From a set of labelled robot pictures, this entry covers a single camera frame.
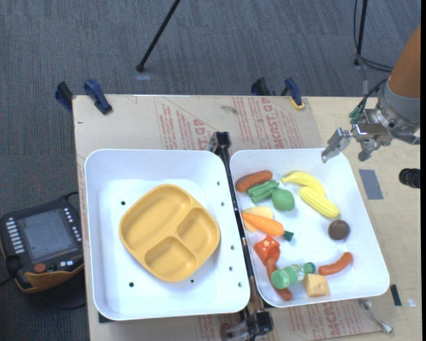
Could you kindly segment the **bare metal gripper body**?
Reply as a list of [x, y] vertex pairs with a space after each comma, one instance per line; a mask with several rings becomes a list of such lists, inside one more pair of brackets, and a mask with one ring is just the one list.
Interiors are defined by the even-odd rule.
[[389, 146], [393, 139], [410, 145], [420, 145], [416, 136], [420, 125], [396, 114], [392, 109], [377, 105], [374, 109], [355, 107], [351, 112], [351, 132], [364, 146]]

